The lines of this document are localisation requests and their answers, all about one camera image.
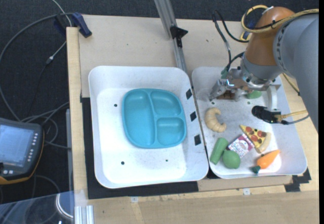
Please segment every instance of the orange carrot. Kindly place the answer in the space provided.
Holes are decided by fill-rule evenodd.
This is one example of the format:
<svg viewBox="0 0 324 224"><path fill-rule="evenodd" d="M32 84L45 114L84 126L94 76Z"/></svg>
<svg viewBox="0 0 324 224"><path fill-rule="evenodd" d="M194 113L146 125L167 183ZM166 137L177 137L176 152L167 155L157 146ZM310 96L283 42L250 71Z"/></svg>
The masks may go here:
<svg viewBox="0 0 324 224"><path fill-rule="evenodd" d="M277 150L269 152L268 154L265 154L264 156L261 156L257 160L257 166L252 167L253 173L258 173L260 169L265 169L269 165L271 165L279 153L280 153L280 150L277 149Z"/></svg>

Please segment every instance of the brown object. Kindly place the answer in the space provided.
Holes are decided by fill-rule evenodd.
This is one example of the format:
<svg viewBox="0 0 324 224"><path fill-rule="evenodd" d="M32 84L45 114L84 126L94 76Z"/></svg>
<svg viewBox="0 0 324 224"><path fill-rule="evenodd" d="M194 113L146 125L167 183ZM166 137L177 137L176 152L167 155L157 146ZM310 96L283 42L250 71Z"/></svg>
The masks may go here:
<svg viewBox="0 0 324 224"><path fill-rule="evenodd" d="M285 17L293 15L294 12L283 7L274 7L266 11L260 18L256 27L262 27L277 22ZM252 33L245 52L246 59L260 66L275 66L276 62L272 53L273 40L279 27L262 33Z"/></svg>

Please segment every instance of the black carpet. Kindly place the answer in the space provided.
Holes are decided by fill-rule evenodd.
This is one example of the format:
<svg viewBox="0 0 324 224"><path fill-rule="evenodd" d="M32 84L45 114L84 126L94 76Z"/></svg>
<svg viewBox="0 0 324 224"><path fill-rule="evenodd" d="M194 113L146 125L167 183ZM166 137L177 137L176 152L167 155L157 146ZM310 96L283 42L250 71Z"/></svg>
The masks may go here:
<svg viewBox="0 0 324 224"><path fill-rule="evenodd" d="M158 17L153 0L56 0L65 12L93 15ZM171 0L176 18L211 19L218 10L228 21L240 21L255 5L282 6L299 12L319 8L319 0ZM40 18L60 13L51 0L0 0L0 52L21 29ZM0 85L8 104L21 120L39 115L68 102L68 76L65 47L45 65L65 41L47 20L19 35L0 57ZM66 146L66 107L53 120L58 125L56 144ZM0 99L0 117L15 117ZM47 139L55 134L53 123L45 125ZM46 146L36 170L37 178L0 188L0 202L11 202L69 190L67 150Z"/></svg>

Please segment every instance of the white surface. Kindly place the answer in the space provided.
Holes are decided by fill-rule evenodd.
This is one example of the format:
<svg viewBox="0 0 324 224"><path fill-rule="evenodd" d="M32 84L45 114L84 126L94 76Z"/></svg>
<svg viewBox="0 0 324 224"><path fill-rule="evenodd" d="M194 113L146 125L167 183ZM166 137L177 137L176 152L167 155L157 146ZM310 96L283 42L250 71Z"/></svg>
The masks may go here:
<svg viewBox="0 0 324 224"><path fill-rule="evenodd" d="M257 99L242 97L237 102L217 99L209 101L208 96L212 86L221 77L222 70L223 68L219 67L199 67L192 74L208 155L211 155L217 138L226 138L231 143L240 136L243 132L239 125L243 124L272 134L271 142L263 154L275 149L281 150L275 161L267 169L260 170L258 176L302 174L306 170L307 161L295 125L270 124L256 118L251 113L255 105L267 107L267 92L263 92L263 95ZM279 77L275 84L281 84ZM277 90L277 105L282 114L290 113L283 86ZM226 131L217 133L206 127L204 115L210 107L217 107L221 110L221 115L217 118L220 123L225 122L227 124ZM221 178L256 176L251 171L251 167L256 165L256 160L259 157L260 154L252 149L242 158L238 169L226 168L222 160L217 165L210 163L210 167L213 173Z"/></svg>
<svg viewBox="0 0 324 224"><path fill-rule="evenodd" d="M208 159L193 96L186 98L190 80L174 67L98 66L89 74L95 175L108 188L197 181L208 172ZM141 149L127 139L122 121L124 95L136 88L159 88L180 99L186 117L187 136L171 148ZM194 137L201 144L195 146Z"/></svg>

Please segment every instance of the pizza slice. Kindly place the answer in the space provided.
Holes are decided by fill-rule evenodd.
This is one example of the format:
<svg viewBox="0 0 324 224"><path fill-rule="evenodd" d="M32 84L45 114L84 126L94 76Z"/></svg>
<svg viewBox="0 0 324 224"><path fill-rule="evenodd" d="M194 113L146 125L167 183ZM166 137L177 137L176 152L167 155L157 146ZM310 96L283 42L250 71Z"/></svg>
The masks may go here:
<svg viewBox="0 0 324 224"><path fill-rule="evenodd" d="M271 140L271 133L245 125L240 125L239 127L253 142L255 149L258 153L262 153L269 146Z"/></svg>

